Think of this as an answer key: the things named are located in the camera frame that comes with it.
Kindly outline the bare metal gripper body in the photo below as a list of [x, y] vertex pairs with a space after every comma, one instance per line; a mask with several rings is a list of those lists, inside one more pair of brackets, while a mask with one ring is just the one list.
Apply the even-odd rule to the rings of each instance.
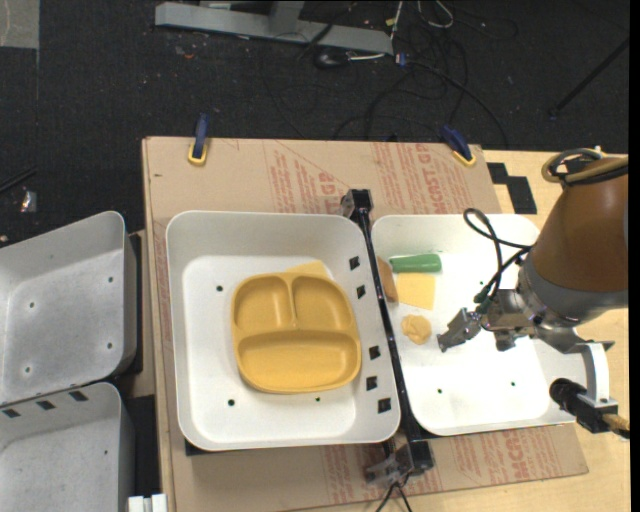
[[562, 354], [577, 353], [583, 339], [576, 331], [577, 322], [557, 314], [542, 304], [533, 292], [499, 290], [481, 326], [493, 335], [497, 331], [520, 331], [540, 340]]

